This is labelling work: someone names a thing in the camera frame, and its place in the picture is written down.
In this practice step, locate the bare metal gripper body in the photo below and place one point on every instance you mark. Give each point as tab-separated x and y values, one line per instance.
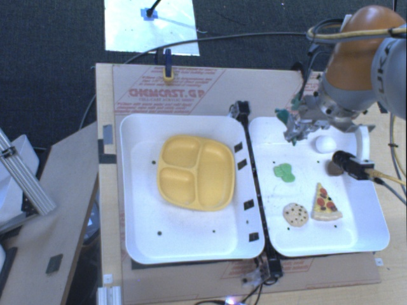
327	111

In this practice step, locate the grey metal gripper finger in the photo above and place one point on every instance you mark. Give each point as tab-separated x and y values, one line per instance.
306	130
291	133

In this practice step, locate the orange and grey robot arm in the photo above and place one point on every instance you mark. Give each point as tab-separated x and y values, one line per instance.
359	62

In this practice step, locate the white ball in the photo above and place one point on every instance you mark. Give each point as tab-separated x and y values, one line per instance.
325	144

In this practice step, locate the green broccoli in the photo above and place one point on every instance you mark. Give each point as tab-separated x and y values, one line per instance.
283	172

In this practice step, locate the brown round lump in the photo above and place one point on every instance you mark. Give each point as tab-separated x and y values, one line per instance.
333	169

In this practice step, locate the thin black rod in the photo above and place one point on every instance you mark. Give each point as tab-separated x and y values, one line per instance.
256	176

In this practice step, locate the pizza slice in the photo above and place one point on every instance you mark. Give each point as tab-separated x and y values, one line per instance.
323	203

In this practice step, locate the beige biscuit with dark chips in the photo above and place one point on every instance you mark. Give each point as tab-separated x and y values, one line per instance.
295	215

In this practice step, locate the yellow divided plate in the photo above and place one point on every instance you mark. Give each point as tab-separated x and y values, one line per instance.
210	170

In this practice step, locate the brown cardboard board red print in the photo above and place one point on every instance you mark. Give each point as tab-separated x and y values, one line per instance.
197	91

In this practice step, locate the white plastic tray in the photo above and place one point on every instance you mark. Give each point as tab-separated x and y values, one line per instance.
359	221
143	227

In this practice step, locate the black cylinder on white bracket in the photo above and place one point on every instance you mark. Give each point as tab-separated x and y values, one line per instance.
351	165

